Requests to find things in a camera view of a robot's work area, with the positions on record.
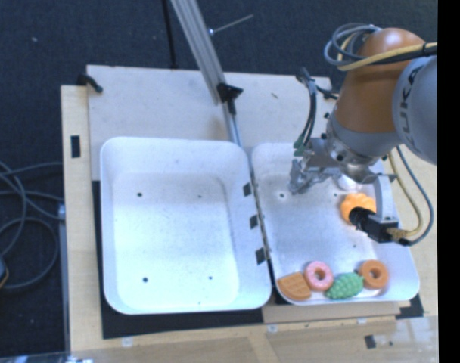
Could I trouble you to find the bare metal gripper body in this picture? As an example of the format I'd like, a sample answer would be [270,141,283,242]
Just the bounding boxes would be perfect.
[300,138,381,185]

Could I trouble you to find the orange toy pumpkin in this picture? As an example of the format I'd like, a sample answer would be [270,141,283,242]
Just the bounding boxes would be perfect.
[340,192,378,225]

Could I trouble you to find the white plastic tray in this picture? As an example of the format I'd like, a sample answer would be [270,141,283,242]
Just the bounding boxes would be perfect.
[99,136,273,315]
[250,141,421,306]

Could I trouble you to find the pink toy doughnut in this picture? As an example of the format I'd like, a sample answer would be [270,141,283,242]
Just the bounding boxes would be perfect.
[303,260,334,292]

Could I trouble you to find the orange toy bread slice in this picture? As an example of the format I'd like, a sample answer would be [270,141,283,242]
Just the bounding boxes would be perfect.
[277,271,312,302]

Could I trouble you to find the black block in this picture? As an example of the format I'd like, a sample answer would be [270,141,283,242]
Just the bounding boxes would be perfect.
[216,82,244,104]

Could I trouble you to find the green toy grapes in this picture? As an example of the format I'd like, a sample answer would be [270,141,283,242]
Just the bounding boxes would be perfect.
[324,271,365,301]

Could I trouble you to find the orange toy doughnut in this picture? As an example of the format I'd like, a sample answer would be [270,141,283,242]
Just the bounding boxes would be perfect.
[358,259,390,290]

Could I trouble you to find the pale flat board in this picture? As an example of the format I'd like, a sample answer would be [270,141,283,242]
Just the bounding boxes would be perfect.
[86,65,424,324]

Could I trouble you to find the black cylinder on white bracket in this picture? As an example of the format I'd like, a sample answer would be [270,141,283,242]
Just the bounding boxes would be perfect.
[348,174,401,244]

